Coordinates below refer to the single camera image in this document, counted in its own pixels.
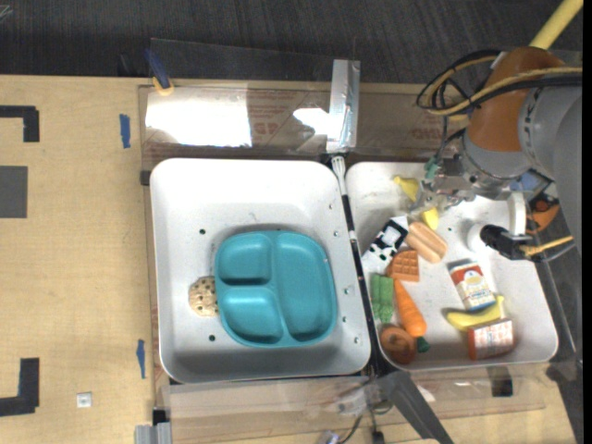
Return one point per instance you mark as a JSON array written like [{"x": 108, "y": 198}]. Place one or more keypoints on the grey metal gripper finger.
[
  {"x": 422, "y": 203},
  {"x": 445, "y": 202}
]

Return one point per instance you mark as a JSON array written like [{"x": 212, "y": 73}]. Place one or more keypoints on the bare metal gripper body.
[{"x": 462, "y": 185}]

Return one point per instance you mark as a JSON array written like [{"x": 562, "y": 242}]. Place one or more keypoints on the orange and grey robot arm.
[{"x": 497, "y": 109}]

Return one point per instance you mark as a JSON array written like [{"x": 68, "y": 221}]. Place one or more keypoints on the yellow banana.
[
  {"x": 472, "y": 318},
  {"x": 408, "y": 188}
]

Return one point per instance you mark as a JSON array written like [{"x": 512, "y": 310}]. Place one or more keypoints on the sausage in bread bun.
[{"x": 427, "y": 243}]

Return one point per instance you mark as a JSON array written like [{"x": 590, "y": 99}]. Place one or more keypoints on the black and white carton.
[{"x": 384, "y": 245}]

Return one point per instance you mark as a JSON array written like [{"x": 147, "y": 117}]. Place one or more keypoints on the brown waffle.
[{"x": 403, "y": 266}]

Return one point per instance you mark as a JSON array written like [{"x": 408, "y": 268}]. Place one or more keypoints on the red and white carton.
[{"x": 472, "y": 287}]

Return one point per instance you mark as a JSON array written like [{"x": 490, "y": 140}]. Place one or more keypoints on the green asparagus bunch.
[{"x": 383, "y": 299}]

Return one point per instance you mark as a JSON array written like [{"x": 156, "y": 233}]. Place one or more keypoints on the orange carrot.
[{"x": 409, "y": 315}]

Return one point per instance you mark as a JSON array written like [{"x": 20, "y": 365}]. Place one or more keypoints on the brown doughnut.
[{"x": 397, "y": 342}]

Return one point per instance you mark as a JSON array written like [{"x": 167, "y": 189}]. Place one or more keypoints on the white plastic tray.
[
  {"x": 439, "y": 345},
  {"x": 185, "y": 192}
]

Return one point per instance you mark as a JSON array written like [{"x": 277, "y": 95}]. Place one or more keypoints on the orange and white packet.
[{"x": 491, "y": 339}]

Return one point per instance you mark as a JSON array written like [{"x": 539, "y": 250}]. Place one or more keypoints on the blue divided plate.
[{"x": 300, "y": 289}]

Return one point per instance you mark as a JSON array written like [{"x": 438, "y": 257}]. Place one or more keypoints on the beige chocolate chip biscuit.
[{"x": 201, "y": 296}]

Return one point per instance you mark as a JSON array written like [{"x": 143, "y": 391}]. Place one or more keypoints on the black cylinder on white bracket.
[{"x": 501, "y": 241}]

